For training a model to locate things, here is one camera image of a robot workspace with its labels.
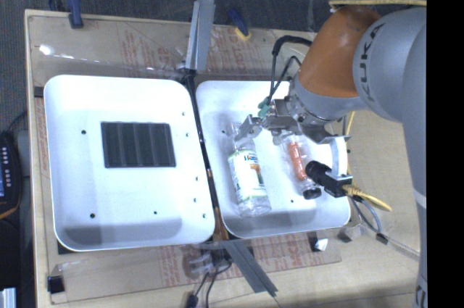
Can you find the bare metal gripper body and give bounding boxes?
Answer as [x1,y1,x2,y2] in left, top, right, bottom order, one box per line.
[262,98,310,136]

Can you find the clear bottle green white label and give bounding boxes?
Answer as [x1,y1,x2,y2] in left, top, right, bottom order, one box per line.
[226,123,273,218]

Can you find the clear bottle orange contents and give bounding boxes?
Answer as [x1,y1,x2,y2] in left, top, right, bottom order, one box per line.
[281,132,323,201]

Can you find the white plastic tray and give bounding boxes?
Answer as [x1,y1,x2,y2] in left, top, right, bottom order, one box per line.
[43,74,217,252]
[194,80,352,240]

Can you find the black block with thin wires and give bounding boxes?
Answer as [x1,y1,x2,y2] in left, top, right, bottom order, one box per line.
[208,248,233,268]

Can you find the black cylinder on white bracket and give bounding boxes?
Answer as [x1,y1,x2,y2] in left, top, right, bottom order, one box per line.
[304,134,355,199]

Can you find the black ribbed rectangular pad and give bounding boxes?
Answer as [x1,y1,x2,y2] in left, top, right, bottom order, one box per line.
[100,121,177,170]

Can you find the brown cardboard board red print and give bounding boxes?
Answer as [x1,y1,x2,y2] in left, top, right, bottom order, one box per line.
[28,14,344,304]

